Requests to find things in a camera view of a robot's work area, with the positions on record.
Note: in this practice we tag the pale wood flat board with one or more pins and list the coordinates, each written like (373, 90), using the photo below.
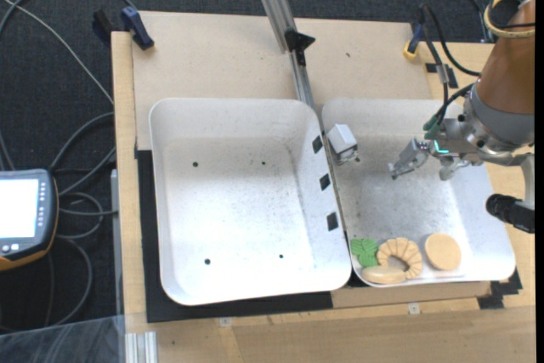
(212, 64)

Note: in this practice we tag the black cylinder on white bracket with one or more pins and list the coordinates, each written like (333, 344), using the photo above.
(510, 210)

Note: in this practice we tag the tan toy croissant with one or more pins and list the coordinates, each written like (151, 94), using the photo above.
(404, 251)

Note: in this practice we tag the green toy leaf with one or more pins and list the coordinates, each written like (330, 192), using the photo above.
(364, 249)

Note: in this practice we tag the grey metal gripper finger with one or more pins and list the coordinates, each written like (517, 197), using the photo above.
(409, 159)
(451, 168)

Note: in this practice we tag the white and grey block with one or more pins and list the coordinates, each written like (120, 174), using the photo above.
(340, 138)

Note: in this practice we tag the white plastic tray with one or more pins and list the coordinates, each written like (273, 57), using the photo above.
(238, 204)
(408, 200)

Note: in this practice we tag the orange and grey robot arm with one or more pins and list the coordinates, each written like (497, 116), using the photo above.
(508, 68)

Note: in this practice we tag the round tan toy biscuit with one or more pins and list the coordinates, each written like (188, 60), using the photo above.
(443, 251)

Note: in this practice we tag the beige oval toy bread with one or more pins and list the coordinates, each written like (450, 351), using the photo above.
(383, 275)

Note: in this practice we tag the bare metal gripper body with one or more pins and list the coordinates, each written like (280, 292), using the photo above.
(465, 140)

